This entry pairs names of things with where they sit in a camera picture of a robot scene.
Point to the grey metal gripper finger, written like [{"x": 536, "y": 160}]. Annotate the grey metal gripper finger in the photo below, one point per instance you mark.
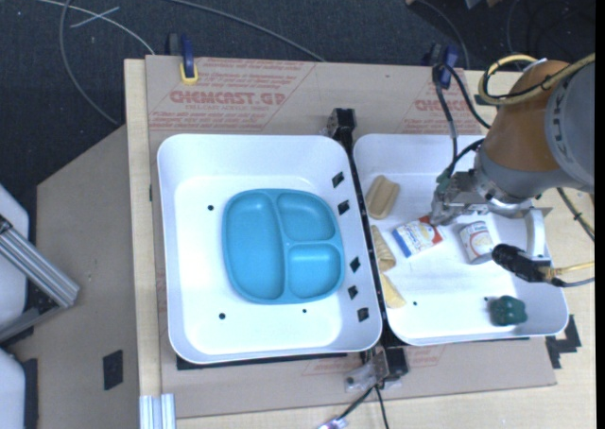
[
  {"x": 448, "y": 219},
  {"x": 435, "y": 214}
]

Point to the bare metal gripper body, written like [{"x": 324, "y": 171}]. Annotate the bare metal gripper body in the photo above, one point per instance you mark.
[{"x": 472, "y": 195}]

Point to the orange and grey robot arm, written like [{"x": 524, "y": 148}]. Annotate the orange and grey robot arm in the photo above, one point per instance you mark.
[{"x": 524, "y": 143}]

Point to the white and blue carton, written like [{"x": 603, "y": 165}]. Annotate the white and blue carton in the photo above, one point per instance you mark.
[{"x": 416, "y": 239}]

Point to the white can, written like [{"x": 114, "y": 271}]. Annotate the white can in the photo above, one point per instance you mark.
[{"x": 476, "y": 244}]

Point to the beige toy bread bun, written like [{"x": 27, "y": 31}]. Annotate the beige toy bread bun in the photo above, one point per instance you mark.
[{"x": 382, "y": 196}]

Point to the tan toy croissant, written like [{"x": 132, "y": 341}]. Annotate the tan toy croissant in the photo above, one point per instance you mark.
[{"x": 384, "y": 250}]

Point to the thin black rod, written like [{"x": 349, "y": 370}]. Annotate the thin black rod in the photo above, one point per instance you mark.
[{"x": 366, "y": 238}]

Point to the white plastic tray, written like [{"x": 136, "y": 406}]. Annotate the white plastic tray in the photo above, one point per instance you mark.
[
  {"x": 449, "y": 295},
  {"x": 198, "y": 247}
]

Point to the pale yellow toy pastry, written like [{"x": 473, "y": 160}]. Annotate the pale yellow toy pastry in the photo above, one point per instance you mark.
[{"x": 393, "y": 294}]

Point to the green toy pepper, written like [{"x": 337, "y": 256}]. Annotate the green toy pepper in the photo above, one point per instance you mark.
[{"x": 508, "y": 311}]

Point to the blue divided plate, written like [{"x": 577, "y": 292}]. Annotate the blue divided plate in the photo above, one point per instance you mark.
[{"x": 264, "y": 247}]

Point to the brown cardboard board, red print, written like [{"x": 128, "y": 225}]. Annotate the brown cardboard board, red print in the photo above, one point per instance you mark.
[{"x": 293, "y": 91}]

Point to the black cylinder on white bracket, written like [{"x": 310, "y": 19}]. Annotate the black cylinder on white bracket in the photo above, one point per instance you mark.
[{"x": 517, "y": 262}]

